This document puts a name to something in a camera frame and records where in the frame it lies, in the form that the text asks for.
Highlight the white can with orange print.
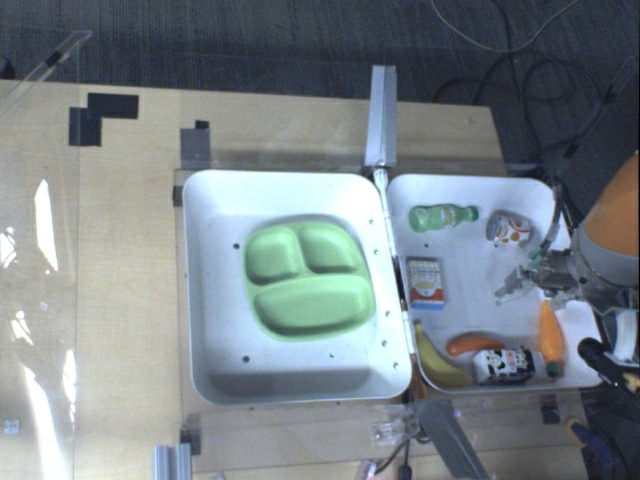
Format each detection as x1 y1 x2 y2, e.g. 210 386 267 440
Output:
485 209 533 250

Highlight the red and white carton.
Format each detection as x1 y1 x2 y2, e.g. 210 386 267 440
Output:
405 256 447 312

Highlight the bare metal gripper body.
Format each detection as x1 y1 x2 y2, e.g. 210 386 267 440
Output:
527 249 582 299

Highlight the thin black and white rod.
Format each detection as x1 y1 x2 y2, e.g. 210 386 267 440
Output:
372 167 419 402

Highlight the green divided plate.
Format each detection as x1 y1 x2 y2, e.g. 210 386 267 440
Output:
243 220 378 341

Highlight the yellow banana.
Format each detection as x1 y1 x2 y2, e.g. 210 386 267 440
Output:
413 319 474 390

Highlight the black cylinder on white bracket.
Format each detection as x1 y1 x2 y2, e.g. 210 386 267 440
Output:
577 306 640 385

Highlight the white plastic tray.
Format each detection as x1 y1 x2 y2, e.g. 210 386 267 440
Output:
181 168 414 407
386 173 605 395

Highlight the orange sausage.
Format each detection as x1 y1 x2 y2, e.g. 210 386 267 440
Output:
445 334 507 359

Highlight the black and white milk carton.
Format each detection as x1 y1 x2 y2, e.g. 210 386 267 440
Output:
471 348 547 386

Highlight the orange bottle with green cap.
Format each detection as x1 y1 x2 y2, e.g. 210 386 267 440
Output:
538 299 567 378

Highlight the green plastic bottle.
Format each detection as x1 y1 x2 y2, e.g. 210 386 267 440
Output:
408 203 480 234

